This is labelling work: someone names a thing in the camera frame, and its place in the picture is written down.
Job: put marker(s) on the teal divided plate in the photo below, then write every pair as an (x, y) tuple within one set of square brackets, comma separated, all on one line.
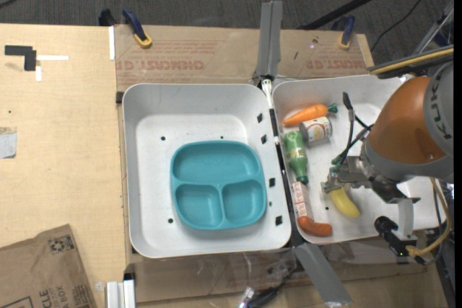
[(216, 184)]

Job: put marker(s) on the green plastic bottle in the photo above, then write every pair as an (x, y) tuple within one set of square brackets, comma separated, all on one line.
[(296, 155)]

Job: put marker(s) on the orange carrot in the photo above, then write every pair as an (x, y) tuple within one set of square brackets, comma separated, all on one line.
[(307, 114)]

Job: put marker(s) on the black cylinder on white bracket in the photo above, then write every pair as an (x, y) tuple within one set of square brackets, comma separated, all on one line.
[(391, 231)]

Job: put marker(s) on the yellow banana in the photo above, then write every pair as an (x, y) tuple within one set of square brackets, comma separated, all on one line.
[(345, 203)]

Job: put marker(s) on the white and red carton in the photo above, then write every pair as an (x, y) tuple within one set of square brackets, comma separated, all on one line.
[(302, 200)]

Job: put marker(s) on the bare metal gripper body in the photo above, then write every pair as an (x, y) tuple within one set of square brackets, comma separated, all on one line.
[(364, 176)]

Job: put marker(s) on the orange sausage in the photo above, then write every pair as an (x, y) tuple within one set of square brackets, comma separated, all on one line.
[(315, 227)]

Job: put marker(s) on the brown paper bag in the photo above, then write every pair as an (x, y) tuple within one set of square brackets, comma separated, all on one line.
[(39, 270)]

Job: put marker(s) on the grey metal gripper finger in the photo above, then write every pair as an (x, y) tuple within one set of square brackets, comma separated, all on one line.
[(343, 184), (327, 186)]

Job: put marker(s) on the white plastic tray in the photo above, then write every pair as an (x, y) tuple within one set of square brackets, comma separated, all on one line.
[(321, 162), (155, 191)]

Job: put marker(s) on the small white can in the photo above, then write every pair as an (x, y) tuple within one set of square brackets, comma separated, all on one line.
[(317, 129)]

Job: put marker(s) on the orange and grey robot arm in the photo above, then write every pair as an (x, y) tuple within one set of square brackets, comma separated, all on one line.
[(404, 126)]

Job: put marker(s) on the brown cardboard board red print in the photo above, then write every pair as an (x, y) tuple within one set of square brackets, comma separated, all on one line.
[(216, 54)]

